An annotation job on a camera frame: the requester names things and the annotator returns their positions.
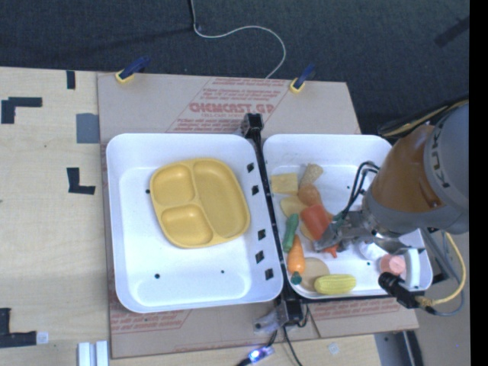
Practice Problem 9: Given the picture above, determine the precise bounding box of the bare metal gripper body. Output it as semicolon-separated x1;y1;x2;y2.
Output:
334;210;406;254

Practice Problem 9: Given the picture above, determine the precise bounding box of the red orange toy pepper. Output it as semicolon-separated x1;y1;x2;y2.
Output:
300;204;333;242

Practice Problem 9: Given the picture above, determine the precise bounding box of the white rounded toy food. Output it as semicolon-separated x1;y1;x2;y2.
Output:
357;241;387;262

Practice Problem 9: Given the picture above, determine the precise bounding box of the tan round biscuit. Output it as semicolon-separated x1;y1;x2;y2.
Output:
300;257;331;293

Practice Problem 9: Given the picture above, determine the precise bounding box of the green toy cucumber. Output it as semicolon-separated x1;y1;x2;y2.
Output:
281;213;300;253

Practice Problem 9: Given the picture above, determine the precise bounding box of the orange carrot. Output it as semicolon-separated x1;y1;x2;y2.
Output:
286;234;307;286

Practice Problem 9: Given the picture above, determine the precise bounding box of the yellow corn cob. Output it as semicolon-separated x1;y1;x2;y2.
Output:
313;273;358;296

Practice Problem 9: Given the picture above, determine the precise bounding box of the yellow potato slice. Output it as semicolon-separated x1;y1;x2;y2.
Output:
279;195;308;218

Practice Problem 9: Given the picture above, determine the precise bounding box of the pink round toy slice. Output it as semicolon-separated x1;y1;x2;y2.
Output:
379;253;407;277

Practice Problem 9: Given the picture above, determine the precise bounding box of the yellow cheese slice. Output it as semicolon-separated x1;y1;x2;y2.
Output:
270;172;300;196

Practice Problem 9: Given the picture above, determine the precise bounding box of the white plastic tray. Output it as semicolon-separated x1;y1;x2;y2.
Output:
105;132;284;314
262;133;434;300

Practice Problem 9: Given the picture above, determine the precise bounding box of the thin black rod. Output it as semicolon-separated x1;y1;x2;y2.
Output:
249;127;302;322

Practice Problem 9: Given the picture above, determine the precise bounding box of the yellow divided plate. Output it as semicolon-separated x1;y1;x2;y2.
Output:
149;157;252;249

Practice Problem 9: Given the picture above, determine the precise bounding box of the brown cardboard board, red print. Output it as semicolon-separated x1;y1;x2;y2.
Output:
97;72;420;360

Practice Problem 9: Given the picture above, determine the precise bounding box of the black cylinder on white bracket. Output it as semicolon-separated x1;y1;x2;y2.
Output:
377;247;423;310

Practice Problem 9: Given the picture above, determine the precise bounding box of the black block with wires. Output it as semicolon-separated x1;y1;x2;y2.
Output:
241;112;265;140
282;297;307;324

